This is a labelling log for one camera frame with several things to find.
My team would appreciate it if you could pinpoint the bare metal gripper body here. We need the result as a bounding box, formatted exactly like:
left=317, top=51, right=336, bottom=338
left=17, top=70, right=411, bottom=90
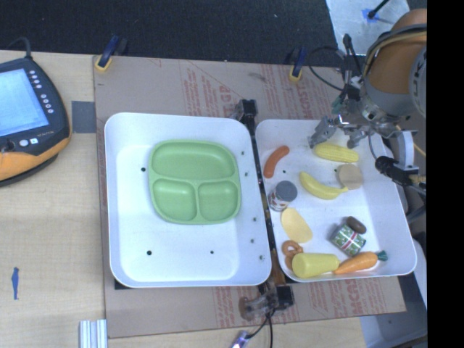
left=339, top=98, right=403, bottom=139

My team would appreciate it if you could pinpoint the yellow corn cob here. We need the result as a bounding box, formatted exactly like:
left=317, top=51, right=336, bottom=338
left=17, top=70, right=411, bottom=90
left=313, top=142, right=360, bottom=164

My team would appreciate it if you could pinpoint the beige round biscuit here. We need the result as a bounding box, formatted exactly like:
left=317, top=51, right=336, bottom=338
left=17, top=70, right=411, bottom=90
left=336, top=163, right=365, bottom=191

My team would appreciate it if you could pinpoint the orange sausage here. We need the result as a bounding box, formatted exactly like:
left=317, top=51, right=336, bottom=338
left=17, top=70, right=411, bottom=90
left=262, top=145, right=291, bottom=179

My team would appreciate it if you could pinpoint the yellow banana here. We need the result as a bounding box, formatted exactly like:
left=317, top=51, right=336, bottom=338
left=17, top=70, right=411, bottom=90
left=299, top=171, right=349, bottom=201

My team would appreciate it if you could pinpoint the small can with grey lid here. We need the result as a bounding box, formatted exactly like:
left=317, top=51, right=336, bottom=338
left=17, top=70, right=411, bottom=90
left=268, top=180, right=299, bottom=212

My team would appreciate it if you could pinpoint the white plastic tray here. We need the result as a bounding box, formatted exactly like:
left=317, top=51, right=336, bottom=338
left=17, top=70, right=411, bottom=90
left=104, top=112, right=273, bottom=289
left=254, top=118, right=418, bottom=283

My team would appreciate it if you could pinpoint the brown oval cookie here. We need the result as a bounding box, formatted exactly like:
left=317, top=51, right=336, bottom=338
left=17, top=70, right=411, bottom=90
left=346, top=215, right=368, bottom=235

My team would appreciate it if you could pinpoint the yellow potato chip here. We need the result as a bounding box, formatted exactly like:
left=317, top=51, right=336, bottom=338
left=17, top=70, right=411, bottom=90
left=281, top=207, right=314, bottom=244

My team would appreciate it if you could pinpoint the green and white can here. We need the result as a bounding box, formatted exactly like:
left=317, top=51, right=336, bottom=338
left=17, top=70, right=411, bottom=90
left=330, top=223, right=368, bottom=257

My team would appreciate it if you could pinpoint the thin black rod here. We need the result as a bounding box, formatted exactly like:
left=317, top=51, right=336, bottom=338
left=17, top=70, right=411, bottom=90
left=244, top=114, right=280, bottom=286

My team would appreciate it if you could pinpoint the brown pretzel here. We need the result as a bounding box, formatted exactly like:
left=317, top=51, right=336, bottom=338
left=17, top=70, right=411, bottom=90
left=281, top=239, right=305, bottom=271

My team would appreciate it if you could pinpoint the orange carrot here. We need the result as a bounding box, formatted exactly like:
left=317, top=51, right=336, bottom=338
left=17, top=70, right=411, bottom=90
left=333, top=250, right=389, bottom=276

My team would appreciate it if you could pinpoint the green divided plate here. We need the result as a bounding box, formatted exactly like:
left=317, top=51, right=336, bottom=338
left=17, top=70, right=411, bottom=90
left=147, top=139, right=242, bottom=226

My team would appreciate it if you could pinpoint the brown cardboard board red print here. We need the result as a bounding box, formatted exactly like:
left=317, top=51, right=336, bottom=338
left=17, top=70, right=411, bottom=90
left=92, top=54, right=407, bottom=339

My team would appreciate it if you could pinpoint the black cylinder on white bracket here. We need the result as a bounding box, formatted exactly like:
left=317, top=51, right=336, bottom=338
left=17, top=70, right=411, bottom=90
left=374, top=130, right=423, bottom=189

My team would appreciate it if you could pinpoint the black block with thin wires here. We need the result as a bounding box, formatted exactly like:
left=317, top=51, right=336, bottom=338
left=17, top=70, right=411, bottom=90
left=234, top=99, right=259, bottom=122
left=239, top=283, right=295, bottom=320

